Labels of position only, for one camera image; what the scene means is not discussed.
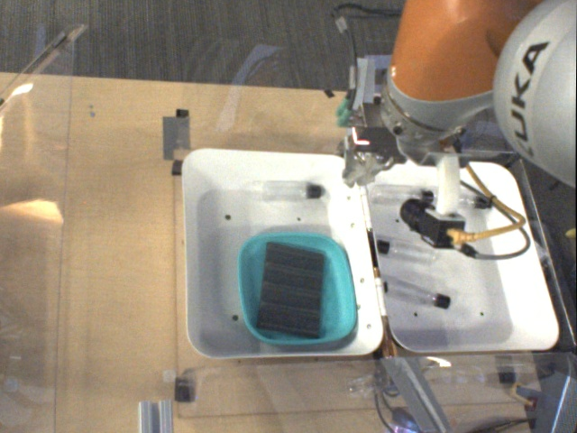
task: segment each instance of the yellow hose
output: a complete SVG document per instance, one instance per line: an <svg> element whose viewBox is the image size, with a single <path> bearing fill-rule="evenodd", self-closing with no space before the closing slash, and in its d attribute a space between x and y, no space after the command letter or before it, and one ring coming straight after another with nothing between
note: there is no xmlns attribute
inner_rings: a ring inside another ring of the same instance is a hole
<svg viewBox="0 0 577 433"><path fill-rule="evenodd" d="M467 165L467 171L471 175L471 178L475 182L475 184L479 187L481 192L495 205L496 207L500 208L504 212L508 213L512 217L514 217L517 222L513 223L512 225L497 227L494 229L488 229L487 231L481 231L479 233L468 233L461 229L448 229L447 235L453 239L453 244L466 244L470 242L479 241L481 239L487 239L488 237L493 237L494 235L503 235L505 233L510 233L511 231L515 231L520 229L525 225L527 222L525 217L522 216L520 213L513 210L511 207L506 206L500 200L498 200L483 184L477 173L474 172L471 165Z"/></svg>

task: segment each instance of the dark foam block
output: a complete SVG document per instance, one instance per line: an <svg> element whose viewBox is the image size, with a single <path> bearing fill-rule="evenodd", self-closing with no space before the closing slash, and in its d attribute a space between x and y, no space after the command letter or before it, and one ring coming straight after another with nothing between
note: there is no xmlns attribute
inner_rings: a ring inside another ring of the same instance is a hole
<svg viewBox="0 0 577 433"><path fill-rule="evenodd" d="M320 291L323 288L323 273L265 263L262 281L286 287Z"/></svg>
<svg viewBox="0 0 577 433"><path fill-rule="evenodd" d="M319 338L325 256L268 243L257 328Z"/></svg>
<svg viewBox="0 0 577 433"><path fill-rule="evenodd" d="M297 309L321 309L320 291L296 289L271 282L263 282L261 302L285 305Z"/></svg>
<svg viewBox="0 0 577 433"><path fill-rule="evenodd" d="M261 303L257 327L298 336L319 337L320 312Z"/></svg>
<svg viewBox="0 0 577 433"><path fill-rule="evenodd" d="M325 268L325 256L322 253L274 242L267 243L265 259L267 263L289 266L308 272L322 273Z"/></svg>

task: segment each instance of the wooden table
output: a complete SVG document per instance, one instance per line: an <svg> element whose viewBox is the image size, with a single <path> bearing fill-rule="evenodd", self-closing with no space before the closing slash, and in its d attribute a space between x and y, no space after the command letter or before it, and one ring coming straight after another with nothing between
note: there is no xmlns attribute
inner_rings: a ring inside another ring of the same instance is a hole
<svg viewBox="0 0 577 433"><path fill-rule="evenodd" d="M48 81L70 88L64 78ZM194 149L333 153L343 137L334 126L341 98L314 90L71 80L57 284L58 433L137 431L138 402L172 399L175 373L243 365L203 358L186 336L180 181L162 157L162 118L187 109ZM262 395L247 390L249 398ZM274 411L199 418L175 407L175 431L382 431L371 399L352 400L350 409ZM522 414L517 402L503 399L447 410L458 419L468 411L475 418Z"/></svg>

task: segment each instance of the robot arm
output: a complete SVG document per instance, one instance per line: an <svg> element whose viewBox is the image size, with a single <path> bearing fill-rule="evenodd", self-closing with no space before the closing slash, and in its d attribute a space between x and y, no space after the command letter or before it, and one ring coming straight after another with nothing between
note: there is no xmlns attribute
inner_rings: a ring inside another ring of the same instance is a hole
<svg viewBox="0 0 577 433"><path fill-rule="evenodd" d="M407 0L378 119L364 123L425 164L494 106L516 151L575 186L576 3Z"/></svg>

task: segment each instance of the teal tray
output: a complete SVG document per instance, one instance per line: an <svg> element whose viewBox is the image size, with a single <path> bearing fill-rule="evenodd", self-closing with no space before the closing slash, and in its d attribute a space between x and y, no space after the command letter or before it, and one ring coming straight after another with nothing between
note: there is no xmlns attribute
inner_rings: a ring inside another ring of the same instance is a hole
<svg viewBox="0 0 577 433"><path fill-rule="evenodd" d="M325 255L319 338L294 336L256 327L261 301L266 244L302 247ZM238 256L238 283L244 322L251 333L270 345L321 345L349 336L357 322L353 277L343 248L330 237L314 233L268 233L246 241Z"/></svg>

